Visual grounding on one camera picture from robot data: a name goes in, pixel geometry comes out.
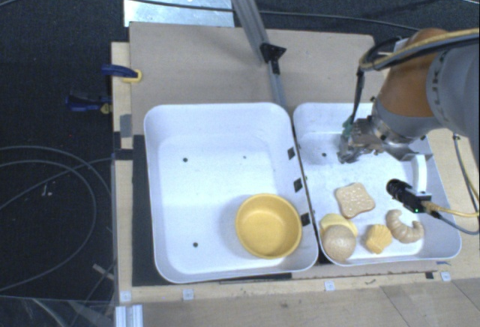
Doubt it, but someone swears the pale wood board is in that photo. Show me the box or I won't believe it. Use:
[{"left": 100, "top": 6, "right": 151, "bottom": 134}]
[{"left": 110, "top": 21, "right": 480, "bottom": 306}]

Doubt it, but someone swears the beige croissant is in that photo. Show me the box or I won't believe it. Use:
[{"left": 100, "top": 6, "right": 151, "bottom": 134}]
[{"left": 385, "top": 208, "right": 426, "bottom": 245}]

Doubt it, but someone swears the round beige bread roll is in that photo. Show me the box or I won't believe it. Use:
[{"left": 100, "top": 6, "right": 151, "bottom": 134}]
[{"left": 322, "top": 224, "right": 357, "bottom": 263}]

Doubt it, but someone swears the yellow bowl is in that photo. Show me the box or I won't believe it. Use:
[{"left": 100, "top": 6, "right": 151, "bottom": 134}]
[{"left": 235, "top": 193, "right": 303, "bottom": 260}]

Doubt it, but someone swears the white plastic tray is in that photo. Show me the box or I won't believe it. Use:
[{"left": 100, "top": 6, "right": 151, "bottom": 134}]
[
  {"left": 143, "top": 102, "right": 320, "bottom": 285},
  {"left": 292, "top": 102, "right": 463, "bottom": 267}
]

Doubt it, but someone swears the yellow shell-shaped biscuit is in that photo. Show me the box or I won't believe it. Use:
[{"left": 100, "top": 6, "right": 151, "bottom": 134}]
[{"left": 361, "top": 223, "right": 394, "bottom": 255}]

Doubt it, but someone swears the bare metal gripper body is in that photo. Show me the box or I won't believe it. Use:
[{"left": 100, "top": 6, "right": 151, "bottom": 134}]
[{"left": 349, "top": 117, "right": 418, "bottom": 162}]

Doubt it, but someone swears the black cylinder on white bracket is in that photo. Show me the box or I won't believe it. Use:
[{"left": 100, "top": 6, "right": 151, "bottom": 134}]
[{"left": 385, "top": 154, "right": 433, "bottom": 215}]

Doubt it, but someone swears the tan toast slice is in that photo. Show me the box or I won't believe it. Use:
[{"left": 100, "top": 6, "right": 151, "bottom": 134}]
[{"left": 334, "top": 182, "right": 377, "bottom": 220}]

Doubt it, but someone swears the yellow cheese wedge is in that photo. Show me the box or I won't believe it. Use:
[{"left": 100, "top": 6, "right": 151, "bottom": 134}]
[{"left": 319, "top": 212, "right": 359, "bottom": 239}]

